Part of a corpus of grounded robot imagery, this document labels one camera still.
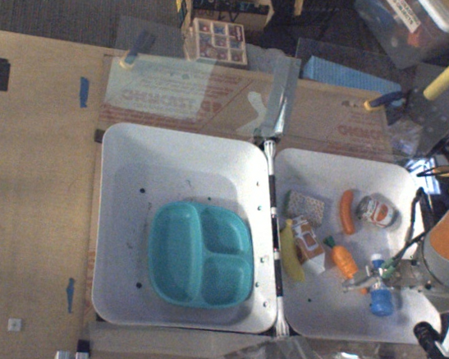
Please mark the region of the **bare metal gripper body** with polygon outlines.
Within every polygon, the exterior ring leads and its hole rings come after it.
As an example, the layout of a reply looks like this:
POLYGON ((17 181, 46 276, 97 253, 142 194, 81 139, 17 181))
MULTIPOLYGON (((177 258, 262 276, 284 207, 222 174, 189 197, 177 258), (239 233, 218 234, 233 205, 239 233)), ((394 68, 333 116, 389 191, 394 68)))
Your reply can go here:
POLYGON ((380 269, 382 281, 389 288, 421 290, 428 282, 427 267, 414 259, 389 259, 380 269))

